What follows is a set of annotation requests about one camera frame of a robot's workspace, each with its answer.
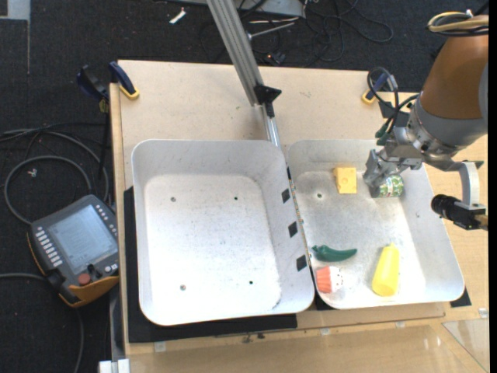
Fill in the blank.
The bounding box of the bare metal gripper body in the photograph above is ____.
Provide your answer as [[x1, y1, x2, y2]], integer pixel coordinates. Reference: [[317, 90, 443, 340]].
[[377, 127, 439, 170]]

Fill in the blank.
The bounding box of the green can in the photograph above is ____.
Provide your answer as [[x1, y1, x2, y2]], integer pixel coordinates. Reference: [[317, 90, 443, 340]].
[[378, 173, 405, 199]]

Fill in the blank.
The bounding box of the yellow cheese wedge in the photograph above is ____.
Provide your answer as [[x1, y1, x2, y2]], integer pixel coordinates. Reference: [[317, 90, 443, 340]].
[[332, 165, 358, 195]]

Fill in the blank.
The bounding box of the white plastic tray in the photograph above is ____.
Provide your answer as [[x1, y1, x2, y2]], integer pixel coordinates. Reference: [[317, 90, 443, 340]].
[[287, 138, 466, 311], [130, 138, 316, 327]]

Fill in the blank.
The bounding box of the thin black and white rod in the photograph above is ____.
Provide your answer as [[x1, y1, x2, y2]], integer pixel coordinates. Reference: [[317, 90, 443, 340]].
[[265, 114, 314, 272]]

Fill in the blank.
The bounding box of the green chili pepper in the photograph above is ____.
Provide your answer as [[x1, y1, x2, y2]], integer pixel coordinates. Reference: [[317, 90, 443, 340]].
[[311, 244, 359, 263]]

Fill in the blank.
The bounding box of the yellow squeeze bottle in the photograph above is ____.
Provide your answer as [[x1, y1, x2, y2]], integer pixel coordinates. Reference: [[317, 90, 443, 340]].
[[370, 242, 401, 298]]

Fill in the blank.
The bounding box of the pink and white cupcake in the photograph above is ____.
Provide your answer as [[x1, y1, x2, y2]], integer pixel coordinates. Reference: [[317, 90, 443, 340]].
[[315, 265, 345, 295]]

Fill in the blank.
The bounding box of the pale wood board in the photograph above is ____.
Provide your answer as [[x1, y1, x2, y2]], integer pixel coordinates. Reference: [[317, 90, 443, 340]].
[[116, 59, 489, 356]]

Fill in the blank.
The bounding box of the black cylinder on white bracket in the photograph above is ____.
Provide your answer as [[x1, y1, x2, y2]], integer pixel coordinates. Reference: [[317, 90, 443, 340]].
[[430, 160, 488, 232]]

